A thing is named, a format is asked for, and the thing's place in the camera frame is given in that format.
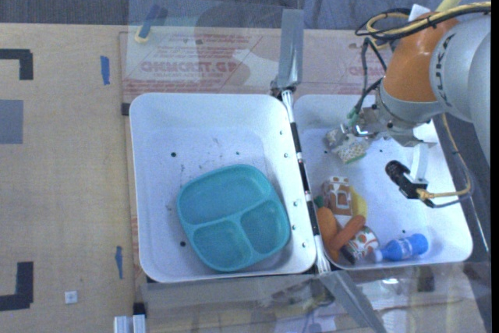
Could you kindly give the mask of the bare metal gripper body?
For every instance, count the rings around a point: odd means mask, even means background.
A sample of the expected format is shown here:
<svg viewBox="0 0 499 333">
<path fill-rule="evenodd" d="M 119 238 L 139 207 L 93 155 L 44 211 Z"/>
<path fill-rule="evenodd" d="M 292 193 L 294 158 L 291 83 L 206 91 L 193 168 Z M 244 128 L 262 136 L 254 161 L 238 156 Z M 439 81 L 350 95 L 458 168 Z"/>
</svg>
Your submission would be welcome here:
<svg viewBox="0 0 499 333">
<path fill-rule="evenodd" d="M 391 114 L 384 106 L 371 105 L 351 110 L 347 122 L 342 124 L 342 132 L 367 139 L 391 138 L 403 147 L 420 144 L 435 146 L 436 140 L 421 140 L 414 135 L 414 129 L 419 126 L 421 123 L 406 122 Z"/>
</svg>

